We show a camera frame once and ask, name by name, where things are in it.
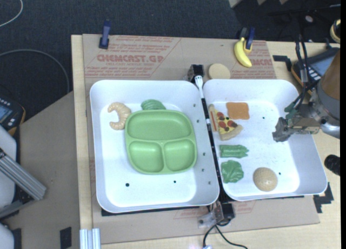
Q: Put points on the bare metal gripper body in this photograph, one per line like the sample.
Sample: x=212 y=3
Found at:
x=305 y=123

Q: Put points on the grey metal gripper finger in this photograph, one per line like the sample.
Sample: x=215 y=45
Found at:
x=282 y=123
x=279 y=135

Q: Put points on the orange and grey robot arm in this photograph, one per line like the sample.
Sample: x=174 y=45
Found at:
x=330 y=86

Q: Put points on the white plastic tray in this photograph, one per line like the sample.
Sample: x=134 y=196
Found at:
x=151 y=191
x=273 y=150

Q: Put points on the beige round bun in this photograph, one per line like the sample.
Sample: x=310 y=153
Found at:
x=265 y=179

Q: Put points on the orange toast slice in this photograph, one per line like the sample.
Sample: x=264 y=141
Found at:
x=238 y=110

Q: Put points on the green bean bundle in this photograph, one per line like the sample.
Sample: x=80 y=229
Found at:
x=233 y=151

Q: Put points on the pizza slice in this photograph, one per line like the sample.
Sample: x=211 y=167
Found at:
x=225 y=127

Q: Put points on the green lettuce leaf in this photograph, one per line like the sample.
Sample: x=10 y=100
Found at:
x=232 y=172

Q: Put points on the thin black and white rod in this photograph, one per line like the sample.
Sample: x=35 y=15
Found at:
x=208 y=123

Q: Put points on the yellow banana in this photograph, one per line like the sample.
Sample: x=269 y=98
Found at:
x=242 y=54

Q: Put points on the beige round biscuit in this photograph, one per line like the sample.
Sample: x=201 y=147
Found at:
x=219 y=71

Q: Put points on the green divided plate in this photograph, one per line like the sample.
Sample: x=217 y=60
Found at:
x=159 y=142

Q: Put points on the green ribbed leaf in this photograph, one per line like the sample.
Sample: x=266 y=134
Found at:
x=152 y=104

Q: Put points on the brown cardboard board, red print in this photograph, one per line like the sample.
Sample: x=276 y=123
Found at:
x=162 y=59

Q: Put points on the beige croissant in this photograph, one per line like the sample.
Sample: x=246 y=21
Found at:
x=120 y=114

